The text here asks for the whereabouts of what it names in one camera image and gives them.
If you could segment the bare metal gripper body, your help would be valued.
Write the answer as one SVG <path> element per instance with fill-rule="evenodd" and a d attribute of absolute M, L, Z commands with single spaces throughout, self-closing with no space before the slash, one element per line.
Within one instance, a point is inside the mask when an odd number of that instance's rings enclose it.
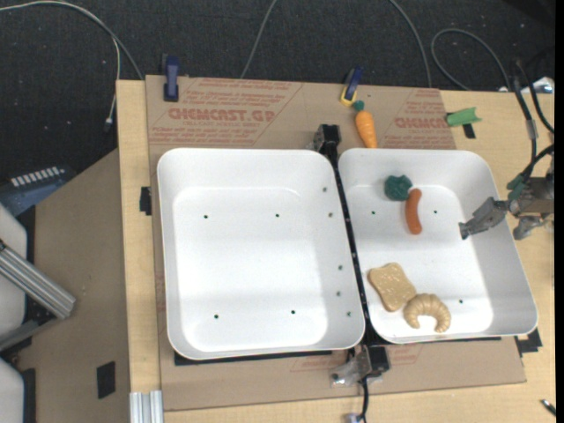
<path fill-rule="evenodd" d="M 546 216 L 554 212 L 554 183 L 546 177 L 530 177 L 524 181 L 517 176 L 508 193 L 509 211 L 516 215 Z"/>

